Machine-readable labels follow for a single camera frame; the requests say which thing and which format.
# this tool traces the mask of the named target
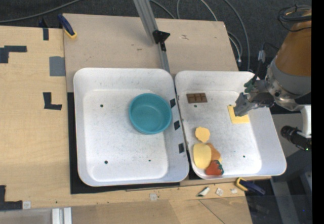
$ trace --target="wooden table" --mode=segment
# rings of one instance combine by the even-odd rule
[[[41,28],[0,27],[0,48],[27,46],[26,53],[10,52],[8,63],[0,63],[0,185],[7,186],[5,200],[30,201],[32,208],[85,207],[73,208],[75,216],[91,207],[102,217],[105,208],[124,214],[144,207],[160,216],[166,212],[175,216],[169,223],[222,223],[220,215],[229,221],[224,223],[252,223],[244,192],[231,190],[237,188],[233,179],[185,179],[178,187],[70,194],[67,92],[73,91],[75,71],[156,68],[159,60],[139,18],[65,16],[78,34],[76,39],[69,39],[62,29],[49,29],[49,40],[44,40]],[[157,19],[157,23],[171,33],[166,46],[173,76],[184,69],[237,71],[223,22]],[[65,58],[66,77],[50,75],[50,57]],[[61,104],[61,110],[44,109],[44,92],[52,93],[52,104]],[[197,197],[207,186],[210,192]],[[221,197],[215,193],[218,188],[224,191]],[[156,194],[157,201],[150,201],[150,194]]]

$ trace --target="white tray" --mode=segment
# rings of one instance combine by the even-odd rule
[[[175,77],[184,133],[194,172],[203,179],[280,175],[286,159],[269,108],[249,112],[250,123],[232,124],[227,106],[235,105],[250,72],[181,71]],[[207,103],[189,104],[186,94],[206,93]],[[209,142],[221,153],[224,174],[206,175],[195,166],[197,127],[210,130]]]
[[[186,178],[189,162],[169,73],[162,69],[83,68],[74,75],[73,83],[77,167],[85,184],[172,183]],[[165,131],[144,135],[133,128],[128,107],[142,93],[176,102],[173,120]]]

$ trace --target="blue and yellow clamp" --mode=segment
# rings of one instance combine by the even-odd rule
[[[243,179],[241,177],[236,179],[235,185],[245,192],[252,191],[258,195],[265,195],[265,190],[263,190],[261,187],[259,187],[255,183],[246,181],[245,179]]]
[[[73,31],[72,26],[66,20],[66,18],[64,16],[62,16],[62,14],[58,14],[57,19],[64,27],[64,32],[67,34],[67,36],[69,36],[71,39],[76,38],[77,33],[76,33],[76,31]]]

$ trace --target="blue bowl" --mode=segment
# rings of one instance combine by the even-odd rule
[[[128,109],[134,128],[143,134],[156,134],[164,131],[171,123],[170,105],[155,94],[136,96]]]

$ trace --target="teal bowl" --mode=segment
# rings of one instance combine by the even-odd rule
[[[136,96],[129,106],[133,127],[142,134],[156,134],[169,127],[172,121],[170,105],[155,94]]]

